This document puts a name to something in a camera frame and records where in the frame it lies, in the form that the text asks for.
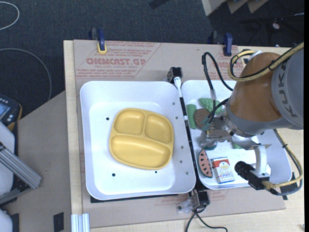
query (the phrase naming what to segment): blue clamp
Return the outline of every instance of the blue clamp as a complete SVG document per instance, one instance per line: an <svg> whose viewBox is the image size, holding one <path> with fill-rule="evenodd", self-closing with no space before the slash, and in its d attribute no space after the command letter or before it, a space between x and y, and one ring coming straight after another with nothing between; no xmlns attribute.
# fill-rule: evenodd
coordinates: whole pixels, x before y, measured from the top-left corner
<svg viewBox="0 0 309 232"><path fill-rule="evenodd" d="M232 42L233 42L232 34L226 33L225 36L224 36L225 47L223 48L223 53L224 53L225 56L231 56L232 55Z"/></svg>
<svg viewBox="0 0 309 232"><path fill-rule="evenodd" d="M105 54L107 51L106 43L104 40L103 29L98 29L98 52L100 54Z"/></svg>

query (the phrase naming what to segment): wooden table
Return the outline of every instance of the wooden table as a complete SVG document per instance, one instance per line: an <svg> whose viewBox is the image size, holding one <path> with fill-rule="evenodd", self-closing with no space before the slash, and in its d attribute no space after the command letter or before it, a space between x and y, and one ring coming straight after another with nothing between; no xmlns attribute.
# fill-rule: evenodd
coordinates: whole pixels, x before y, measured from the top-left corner
<svg viewBox="0 0 309 232"><path fill-rule="evenodd" d="M172 57L173 48L183 50L183 54L191 52L191 48L196 51L197 45L194 44L170 44L169 55ZM238 47L240 51L243 48L252 50L270 51L282 54L286 48L275 47ZM69 141L69 159L70 159L70 194L71 194L71 211L72 214L83 213L82 187L81 187L81 169L79 155L79 134L78 134L78 118L77 118L77 98L76 98L76 80L74 66L74 42L64 41L64 64L65 64L65 80L66 80L66 100L67 100L67 118L68 118L68 141ZM304 163L303 130L280 130L286 143L294 150L300 162ZM246 214L234 214L227 216L207 217L205 222L211 226L225 226L229 232L251 231L251 232L290 232L304 231L304 187L297 193L289 195L285 202L286 209L254 212ZM113 227L93 228L92 232L157 232L157 231L184 231L188 219L178 219L171 221L159 221L151 223L121 225ZM194 219L190 225L189 231L210 231L198 220Z"/></svg>

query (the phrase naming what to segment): black cable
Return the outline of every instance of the black cable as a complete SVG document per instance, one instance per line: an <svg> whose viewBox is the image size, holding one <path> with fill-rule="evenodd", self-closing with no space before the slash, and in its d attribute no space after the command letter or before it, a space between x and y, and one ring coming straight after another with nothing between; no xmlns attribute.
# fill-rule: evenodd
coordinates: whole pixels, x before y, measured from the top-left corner
<svg viewBox="0 0 309 232"><path fill-rule="evenodd" d="M249 53L249 54L244 54L244 55L242 55L242 57L243 57L243 56L251 56L251 55L252 55L251 53ZM234 72L233 72L234 64L236 64L237 60L233 63L233 58L231 58L231 61L230 61L230 70L231 70L231 73L232 73L232 75L233 75L234 77L236 77L236 78L243 78L243 79L244 79L244 78L251 77L251 76L258 75L259 73L261 73L261 72L265 71L266 69L268 69L268 68L270 67L270 65L274 62L274 61L271 62L271 63L270 63L269 65L267 65L266 67L262 68L261 70L255 72L255 73L253 73L253 74L246 75L246 76L242 76L242 77L237 77L237 76L235 76L235 74L234 74Z"/></svg>
<svg viewBox="0 0 309 232"><path fill-rule="evenodd" d="M278 140L279 140L280 143L282 144L282 147L285 149L287 145L284 143L284 141L283 141L283 140L281 139L281 137L278 135L277 131L274 130L274 132L275 132L275 134L276 134ZM292 159L294 165L296 166L296 168L297 168L297 170L298 170L298 172L299 172L299 174L300 174L300 173L301 173L301 169L300 169L300 166L298 165L297 161L295 160L294 156L291 154L291 152L290 152L289 150L286 150L286 152L288 153L288 155L289 155L290 158ZM278 191L276 191L275 189L272 188L272 189L270 189L269 191L270 191L272 194L275 194L275 195L277 195L277 196L286 196L286 195L290 195L290 194L292 194L292 193L295 193L295 192L299 191L299 190L301 189L302 185L303 185L303 180L300 179L300 180L299 180L299 185L298 185L298 187L295 188L294 190L291 190L291 191L288 191L288 192L278 192Z"/></svg>
<svg viewBox="0 0 309 232"><path fill-rule="evenodd" d="M189 229L189 225L192 221L192 219L194 218L194 216L196 215L198 217L198 219L201 220L201 222L207 226L208 228L210 229L224 229L226 232L227 232L227 228L226 227L213 227L213 226L210 226L208 225L200 216L199 216L199 213L203 212L204 210L206 209L206 206L204 206L201 210L197 211L196 209L193 210L193 214L192 216L190 217L189 221L187 222L187 225L185 226L185 232L188 232L188 229Z"/></svg>
<svg viewBox="0 0 309 232"><path fill-rule="evenodd" d="M225 100L221 101L218 105L215 106L215 109L212 110L212 112L206 117L206 119L209 121L209 118L212 116L212 113L215 114L215 112L217 111L217 109L219 109L219 107L221 107L222 105L225 105L228 102L229 98L226 98Z"/></svg>
<svg viewBox="0 0 309 232"><path fill-rule="evenodd" d="M248 53L248 54L242 55L242 57L244 57L244 56L251 56L251 55L252 55L252 53ZM231 74L233 75L233 77L237 77L237 76L235 76L235 74L234 74L233 68L234 68L234 64L236 64L236 62L237 62L238 59L240 59L240 57L238 57L237 55L235 55L235 56L233 56L233 57L231 58L231 60L230 60L230 71L231 71ZM261 69L260 71L258 71L258 72L256 72L256 73L253 73L253 74L251 74L251 75L247 75L247 76L244 76L244 77L241 77L241 78L254 76L254 75L256 75L256 74L258 74L258 73L264 71L265 69L267 69L267 67Z"/></svg>
<svg viewBox="0 0 309 232"><path fill-rule="evenodd" d="M217 73L218 73L218 76L219 76L221 82L224 84L224 86L225 86L226 88L228 88L229 90L233 91L233 89L224 81L224 79L223 79L223 77L222 77L222 75L221 75L219 66L218 66L218 64L217 64L217 61L214 59L214 57L213 57L209 52L204 53L204 55L203 55L203 57L202 57L202 64L204 65L204 72L205 72L205 66L207 67L207 65L206 65L206 56L207 56L207 55L212 59L213 64L214 64L214 66L215 66L215 68L216 68L216 70L217 70Z"/></svg>
<svg viewBox="0 0 309 232"><path fill-rule="evenodd" d="M44 62L39 59L38 56L34 55L33 53L23 50L23 49L19 49L19 48L2 48L0 49L0 52L4 52L4 51L19 51L19 52L23 52L23 53L27 53L31 56L33 56L37 61L39 61L41 63L41 65L44 67L44 69L46 70L47 76L48 76L48 81L49 81L49 95L48 95L48 101L51 99L52 97L52 89L53 89L53 84L52 84L52 77L49 73L49 70L47 68L47 66L44 64Z"/></svg>
<svg viewBox="0 0 309 232"><path fill-rule="evenodd" d="M203 54L203 56L202 56L202 65L204 66L204 73L205 73L205 76L206 76L208 85L209 85L209 87L210 87L210 89L211 89L211 92L214 93L214 89L213 89L213 85L212 85L212 82L211 82L211 78L209 77L209 74L208 74L208 68L207 68L207 63L206 63L206 56L209 56L209 57L212 59L212 61L213 61L213 63L214 63L214 66L215 66L215 68L216 68L216 70L217 70L217 72L218 72L219 78L220 78L220 80L222 81L222 83L224 84L224 86L227 87L229 90L233 91L233 89L232 89L229 85L227 85L227 83L226 83L226 82L224 81L224 79L222 78L222 75L221 75L221 73L220 73L219 66L218 66L216 60L214 59L214 57L211 55L210 52L205 52L205 53ZM210 123L213 121L213 118L214 118L214 115L215 115L215 111L216 111L216 109L215 109L215 107L216 107L216 100L215 100L214 97L212 97L212 103L213 103L213 104L212 104L213 110L212 110L211 113L208 115L208 117L207 117L207 118L208 118L208 121L205 122L205 124L206 124L206 123L209 123L209 124L210 124Z"/></svg>
<svg viewBox="0 0 309 232"><path fill-rule="evenodd" d="M258 31L261 30L261 27L257 28L255 30L255 32L252 34L251 38L249 39L249 41L246 43L247 46L249 46L249 44L251 43L251 40L254 38L254 36L258 33Z"/></svg>

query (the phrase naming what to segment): yellow plate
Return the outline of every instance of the yellow plate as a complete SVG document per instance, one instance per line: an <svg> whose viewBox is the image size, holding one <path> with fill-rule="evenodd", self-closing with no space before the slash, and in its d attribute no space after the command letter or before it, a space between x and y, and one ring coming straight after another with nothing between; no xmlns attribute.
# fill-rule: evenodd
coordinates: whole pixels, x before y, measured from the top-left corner
<svg viewBox="0 0 309 232"><path fill-rule="evenodd" d="M160 114L126 108L116 115L109 143L117 161L137 168L161 169L172 157L174 130Z"/></svg>

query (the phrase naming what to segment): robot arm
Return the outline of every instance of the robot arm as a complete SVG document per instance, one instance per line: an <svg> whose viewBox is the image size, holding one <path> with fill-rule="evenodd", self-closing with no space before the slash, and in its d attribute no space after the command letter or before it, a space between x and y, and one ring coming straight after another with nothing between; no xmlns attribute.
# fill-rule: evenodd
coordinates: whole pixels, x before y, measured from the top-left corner
<svg viewBox="0 0 309 232"><path fill-rule="evenodd" d="M245 55L251 57L240 77L235 77L233 65ZM202 63L205 69L205 60L202 59ZM253 148L256 155L255 168L242 161L235 165L235 171L248 180L249 185L256 190L267 189L273 194L281 195L274 188L300 181L299 187L291 193L297 191L302 185L303 172L291 150L284 145L299 170L299 177L289 182L273 184L269 182L269 176L263 176L263 169L266 167L263 163L267 161L266 148L254 143L251 137L269 129L277 134L278 128L304 128L304 43L282 56L245 50L231 59L228 72L237 83L225 103L223 115L220 118L205 119L207 126L201 135L201 145L210 149L217 142L228 140L245 149Z"/></svg>

